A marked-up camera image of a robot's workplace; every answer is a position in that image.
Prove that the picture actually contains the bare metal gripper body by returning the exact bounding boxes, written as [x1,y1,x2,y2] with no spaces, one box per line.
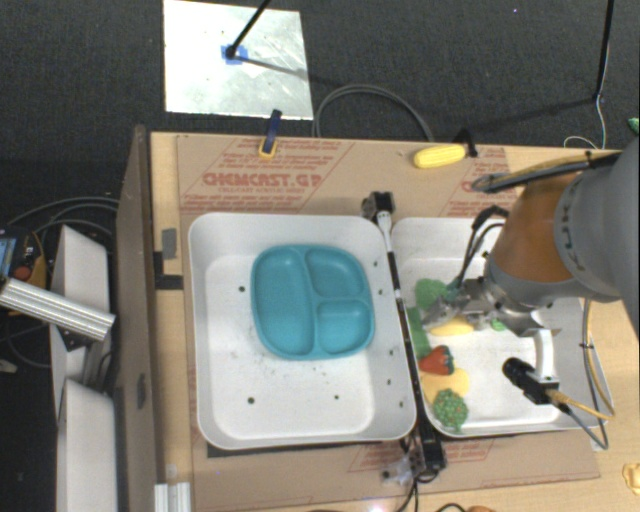
[458,277,547,338]

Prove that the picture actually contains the yellow banana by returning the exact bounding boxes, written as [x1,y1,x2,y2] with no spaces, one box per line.
[429,320,476,338]

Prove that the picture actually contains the green broccoli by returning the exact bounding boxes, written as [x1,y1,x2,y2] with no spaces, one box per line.
[414,278,452,312]

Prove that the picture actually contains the green long vegetable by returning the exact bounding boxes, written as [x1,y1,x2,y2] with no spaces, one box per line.
[405,306,433,359]

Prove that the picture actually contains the red strawberry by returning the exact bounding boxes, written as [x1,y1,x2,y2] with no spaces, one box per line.
[418,344,456,377]

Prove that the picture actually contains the thin black and white rod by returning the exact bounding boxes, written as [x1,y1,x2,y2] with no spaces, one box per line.
[378,211,434,451]

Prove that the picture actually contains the yellow toy food piece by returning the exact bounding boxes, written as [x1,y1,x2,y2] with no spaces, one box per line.
[421,368,472,402]

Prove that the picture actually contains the white plastic tray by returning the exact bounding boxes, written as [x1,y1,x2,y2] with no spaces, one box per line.
[389,216,614,440]
[187,211,419,451]

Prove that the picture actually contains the green grapes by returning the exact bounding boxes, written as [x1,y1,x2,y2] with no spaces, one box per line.
[431,388,470,433]

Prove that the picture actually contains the blue divided plate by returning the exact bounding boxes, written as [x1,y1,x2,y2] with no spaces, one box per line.
[249,243,377,362]

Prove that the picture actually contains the yellow corn cob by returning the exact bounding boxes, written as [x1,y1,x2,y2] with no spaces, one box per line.
[412,143,468,171]

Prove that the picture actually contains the brown cardboard board red print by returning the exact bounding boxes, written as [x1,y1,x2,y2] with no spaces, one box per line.
[174,133,602,502]

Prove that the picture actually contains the black cylinder on white bracket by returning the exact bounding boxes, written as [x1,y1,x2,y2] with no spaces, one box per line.
[501,327,562,407]

